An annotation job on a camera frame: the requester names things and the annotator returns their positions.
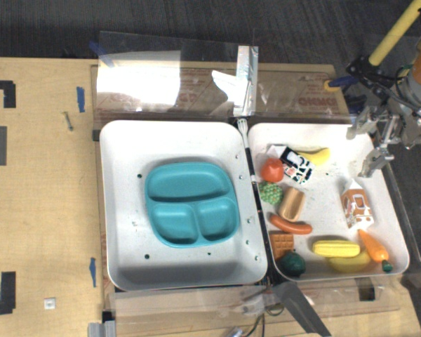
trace yellow rod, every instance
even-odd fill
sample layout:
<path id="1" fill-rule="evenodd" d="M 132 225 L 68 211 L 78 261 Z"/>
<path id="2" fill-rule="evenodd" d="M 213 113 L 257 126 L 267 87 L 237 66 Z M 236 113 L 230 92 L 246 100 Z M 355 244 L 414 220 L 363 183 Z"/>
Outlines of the yellow rod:
<path id="1" fill-rule="evenodd" d="M 395 47 L 401 37 L 407 32 L 410 26 L 412 26 L 420 15 L 418 11 L 419 8 L 421 8 L 421 0 L 413 0 L 410 3 L 399 20 L 396 21 L 392 29 L 370 55 L 368 61 L 372 66 L 379 66 L 393 47 Z"/>

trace banana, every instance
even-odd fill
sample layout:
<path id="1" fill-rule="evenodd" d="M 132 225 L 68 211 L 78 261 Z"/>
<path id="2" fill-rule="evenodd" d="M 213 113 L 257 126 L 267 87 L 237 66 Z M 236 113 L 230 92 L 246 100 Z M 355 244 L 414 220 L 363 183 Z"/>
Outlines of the banana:
<path id="1" fill-rule="evenodd" d="M 363 250 L 356 257 L 334 257 L 328 258 L 329 265 L 341 273 L 355 273 L 362 271 L 371 262 L 367 250 Z"/>
<path id="2" fill-rule="evenodd" d="M 330 149 L 324 148 L 322 150 L 316 152 L 300 152 L 297 151 L 299 155 L 308 159 L 311 163 L 316 166 L 322 165 L 329 160 L 330 157 Z"/>

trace wooden table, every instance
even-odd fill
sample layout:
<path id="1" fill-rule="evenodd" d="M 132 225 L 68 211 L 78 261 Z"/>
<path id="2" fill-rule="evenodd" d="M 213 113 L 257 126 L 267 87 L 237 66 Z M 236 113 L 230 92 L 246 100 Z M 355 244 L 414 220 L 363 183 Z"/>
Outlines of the wooden table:
<path id="1" fill-rule="evenodd" d="M 0 58 L 0 80 L 17 86 L 15 109 L 3 108 L 0 91 L 0 126 L 7 126 L 8 136 L 6 166 L 0 166 L 0 277 L 16 272 L 16 308 L 0 315 L 0 336 L 86 336 L 88 324 L 101 321 L 100 219 L 91 138 L 91 67 L 96 64 Z M 78 86 L 85 90 L 85 112 L 78 108 Z M 334 336 L 421 336 L 407 290 L 395 285 L 399 310 L 324 318 L 324 323 Z M 55 298 L 56 308 L 46 310 L 45 298 Z M 303 334 L 296 322 L 268 324 L 266 332 Z"/>

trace toy sink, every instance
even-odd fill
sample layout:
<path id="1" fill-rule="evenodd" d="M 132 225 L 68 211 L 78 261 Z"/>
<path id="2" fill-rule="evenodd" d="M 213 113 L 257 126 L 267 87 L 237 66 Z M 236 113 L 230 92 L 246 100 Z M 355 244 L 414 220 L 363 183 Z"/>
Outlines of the toy sink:
<path id="1" fill-rule="evenodd" d="M 348 180 L 358 180 L 368 195 L 375 223 L 368 228 L 390 252 L 392 275 L 404 273 L 409 255 L 382 171 L 357 174 L 373 149 L 369 136 L 346 139 L 348 125 L 256 124 L 248 132 L 254 168 L 250 176 L 243 139 L 232 125 L 195 121 L 113 121 L 100 134 L 107 229 L 107 267 L 120 289 L 168 289 L 252 284 L 272 267 L 297 282 L 384 275 L 380 264 L 342 274 L 312 253 L 312 243 L 327 237 L 359 242 L 349 229 L 340 195 Z M 271 145 L 296 151 L 330 148 L 330 159 L 305 185 L 284 178 L 283 190 L 306 195 L 300 221 L 313 232 L 294 236 L 294 249 L 306 273 L 282 273 L 269 249 L 267 233 L 276 206 L 260 202 L 253 181 Z"/>
<path id="2" fill-rule="evenodd" d="M 100 149 L 108 272 L 117 287 L 252 284 L 264 277 L 265 243 L 233 126 L 113 121 L 101 131 Z"/>

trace robotic claw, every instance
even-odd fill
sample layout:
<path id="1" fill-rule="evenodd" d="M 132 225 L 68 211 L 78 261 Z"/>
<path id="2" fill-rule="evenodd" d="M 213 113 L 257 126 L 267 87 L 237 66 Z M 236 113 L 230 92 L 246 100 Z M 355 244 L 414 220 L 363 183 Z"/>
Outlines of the robotic claw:
<path id="1" fill-rule="evenodd" d="M 347 132 L 350 140 L 362 133 L 373 137 L 375 149 L 363 162 L 359 177 L 371 177 L 394 159 L 388 145 L 402 143 L 407 149 L 421 145 L 421 39 L 415 61 L 400 67 L 394 77 L 386 77 L 379 68 L 418 18 L 421 22 L 421 0 L 413 0 L 373 54 L 361 56 L 347 66 L 352 79 L 381 100 L 377 106 L 366 106 Z"/>

